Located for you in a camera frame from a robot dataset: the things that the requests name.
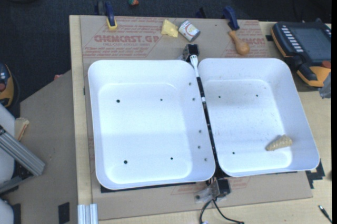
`tin can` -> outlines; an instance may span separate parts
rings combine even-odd
[[[188,19],[180,25],[178,31],[190,42],[194,41],[200,34],[200,30],[198,30]]]

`table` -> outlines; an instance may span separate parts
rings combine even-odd
[[[270,34],[273,24],[273,22],[260,22],[263,33]],[[78,204],[88,205],[92,203],[92,193],[83,95],[80,16],[70,16],[70,35]],[[268,49],[272,57],[280,58],[280,53],[275,49],[273,42],[268,42]],[[224,214],[232,219],[243,220],[245,223],[327,223],[328,220],[318,209],[318,205],[322,205],[332,217],[331,99],[322,99],[317,91],[306,90],[296,77],[294,79],[298,85],[300,99],[312,129],[326,177],[314,182],[315,189],[312,190],[313,198],[311,199],[224,208]],[[187,211],[104,220],[100,223],[198,223],[199,213],[199,211]],[[203,219],[213,224],[226,223],[215,209],[207,210]]]

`empty white tray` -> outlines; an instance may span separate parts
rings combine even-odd
[[[314,169],[319,154],[288,66],[278,59],[199,64],[220,168],[230,176]],[[193,67],[99,60],[88,70],[96,175],[108,189],[206,181],[215,160]],[[293,145],[266,146],[287,134]]]
[[[319,153],[292,74],[279,59],[205,59],[199,64],[221,169],[230,176],[311,170]],[[282,136],[291,147],[266,151]]]
[[[108,189],[206,181],[215,161],[192,66],[99,60],[88,70],[96,175]]]

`cable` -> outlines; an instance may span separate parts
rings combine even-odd
[[[204,206],[202,207],[202,209],[201,209],[201,211],[200,211],[200,215],[199,215],[199,224],[204,224],[204,222],[202,221],[202,215],[204,214],[205,209],[207,208],[207,206],[208,206],[211,202],[214,203],[214,205],[215,205],[215,207],[217,208],[218,212],[220,213],[220,215],[221,215],[224,219],[226,219],[226,220],[228,220],[228,221],[231,221],[231,222],[234,222],[234,223],[237,223],[237,224],[244,224],[243,221],[238,221],[238,220],[234,220],[234,219],[230,219],[230,218],[226,217],[226,216],[220,211],[220,209],[219,209],[219,207],[217,206],[215,200],[210,200],[210,201],[208,201],[207,203],[204,204]]]

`seashell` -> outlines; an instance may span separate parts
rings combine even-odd
[[[287,136],[286,134],[284,134],[279,139],[277,139],[276,141],[271,142],[266,147],[265,150],[274,151],[274,150],[279,149],[279,148],[291,146],[292,144],[293,144],[292,139],[289,136]]]

